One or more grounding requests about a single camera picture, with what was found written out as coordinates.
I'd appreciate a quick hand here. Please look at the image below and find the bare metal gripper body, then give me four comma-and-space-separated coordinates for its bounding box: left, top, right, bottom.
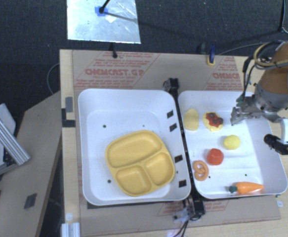
237, 96, 271, 120

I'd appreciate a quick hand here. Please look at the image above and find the yellow pizza slice red topping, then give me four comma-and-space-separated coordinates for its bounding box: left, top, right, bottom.
202, 111, 224, 132

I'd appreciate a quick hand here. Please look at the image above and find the yellow lemon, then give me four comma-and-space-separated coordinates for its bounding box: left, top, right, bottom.
223, 134, 241, 151

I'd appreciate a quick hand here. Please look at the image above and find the pale yellow potato chip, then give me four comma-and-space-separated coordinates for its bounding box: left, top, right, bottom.
183, 108, 200, 131

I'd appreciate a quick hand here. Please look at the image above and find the red tomato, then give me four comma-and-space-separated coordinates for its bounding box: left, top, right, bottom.
206, 148, 225, 166

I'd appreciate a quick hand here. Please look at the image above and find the white plastic tray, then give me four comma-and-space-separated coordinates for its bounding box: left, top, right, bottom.
177, 90, 288, 200
78, 88, 192, 206

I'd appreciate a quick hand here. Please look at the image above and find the thin black rod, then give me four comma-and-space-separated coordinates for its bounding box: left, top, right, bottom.
171, 89, 202, 202

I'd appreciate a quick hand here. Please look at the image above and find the orange pretzel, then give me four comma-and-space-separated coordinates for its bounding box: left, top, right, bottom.
192, 159, 209, 182

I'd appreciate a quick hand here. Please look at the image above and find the orange carrot green top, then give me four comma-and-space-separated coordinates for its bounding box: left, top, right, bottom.
228, 181, 265, 196

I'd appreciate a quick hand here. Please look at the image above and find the yellow divided plate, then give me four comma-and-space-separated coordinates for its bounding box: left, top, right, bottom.
105, 129, 176, 198

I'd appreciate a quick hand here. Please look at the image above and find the brown cardboard board red print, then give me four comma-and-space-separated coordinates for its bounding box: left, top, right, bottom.
72, 49, 282, 235

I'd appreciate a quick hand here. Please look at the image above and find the black cylinder on white bracket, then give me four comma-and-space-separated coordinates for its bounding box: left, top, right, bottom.
264, 117, 288, 156

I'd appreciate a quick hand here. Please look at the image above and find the black block with thin wires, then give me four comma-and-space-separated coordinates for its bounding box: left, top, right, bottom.
191, 197, 206, 219
163, 78, 180, 92

